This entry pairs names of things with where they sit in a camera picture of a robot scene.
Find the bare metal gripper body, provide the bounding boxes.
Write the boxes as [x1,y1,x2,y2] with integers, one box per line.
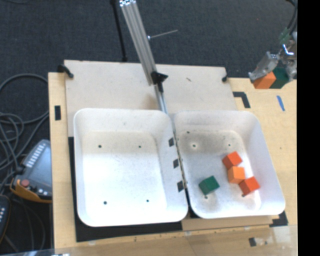
[277,31,298,67]

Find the green cube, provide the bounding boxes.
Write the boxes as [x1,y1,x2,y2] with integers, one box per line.
[198,175,221,196]
[269,66,290,90]

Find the black block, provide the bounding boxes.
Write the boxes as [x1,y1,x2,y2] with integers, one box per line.
[150,71,169,92]

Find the white plastic tray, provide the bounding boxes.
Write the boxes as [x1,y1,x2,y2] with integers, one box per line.
[73,107,189,228]
[171,110,287,220]

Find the thin black and white rod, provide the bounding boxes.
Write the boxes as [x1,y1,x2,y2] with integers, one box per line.
[154,84,189,195]

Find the light orange cube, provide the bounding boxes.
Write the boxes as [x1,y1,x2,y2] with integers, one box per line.
[227,165,247,185]

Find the pale flat board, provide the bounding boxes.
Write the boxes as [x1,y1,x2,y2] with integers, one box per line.
[63,59,280,231]

